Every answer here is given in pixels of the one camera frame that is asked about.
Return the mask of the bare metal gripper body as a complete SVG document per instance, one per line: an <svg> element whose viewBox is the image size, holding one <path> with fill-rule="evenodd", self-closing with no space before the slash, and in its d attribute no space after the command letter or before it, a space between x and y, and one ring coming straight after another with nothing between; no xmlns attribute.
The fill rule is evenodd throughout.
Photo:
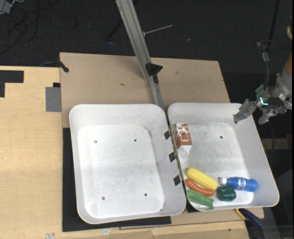
<svg viewBox="0 0 294 239"><path fill-rule="evenodd" d="M283 114L292 110L292 90L286 84L276 83L267 87L261 84L255 92L257 107L262 111Z"/></svg>

